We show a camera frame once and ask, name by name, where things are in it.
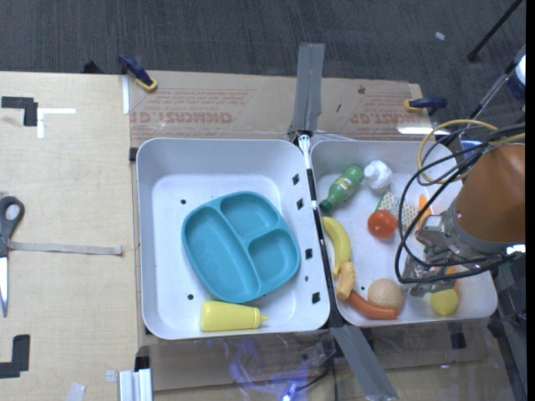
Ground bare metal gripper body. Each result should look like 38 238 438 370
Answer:
415 214 466 287

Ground yellow lemon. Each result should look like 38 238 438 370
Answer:
430 287 460 317

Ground white plastic tray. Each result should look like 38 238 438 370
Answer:
135 137 332 341
309 139 499 328

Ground orange carrot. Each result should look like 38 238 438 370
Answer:
417 193 435 226

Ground orange sausage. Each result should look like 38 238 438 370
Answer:
348 289 400 321

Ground red tomato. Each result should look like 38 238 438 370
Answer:
367 209 398 240

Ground patterned packet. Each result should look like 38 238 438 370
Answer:
374 190 420 230

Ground pale yellow toy fries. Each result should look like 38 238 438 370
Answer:
335 261 357 301

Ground yellow banana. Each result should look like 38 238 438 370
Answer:
321 216 353 277

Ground white bottle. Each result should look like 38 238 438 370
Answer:
363 160 394 190

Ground green bottle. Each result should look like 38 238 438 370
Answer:
318 165 365 214

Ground blue divided plate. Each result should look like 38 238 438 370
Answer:
181 190 302 304

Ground yellow squeeze bottle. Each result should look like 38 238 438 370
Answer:
199 300 270 332

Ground brown cardboard board red print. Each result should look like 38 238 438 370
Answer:
128 70 497 392

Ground grey handled scissors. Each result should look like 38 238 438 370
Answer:
0 195 26 319

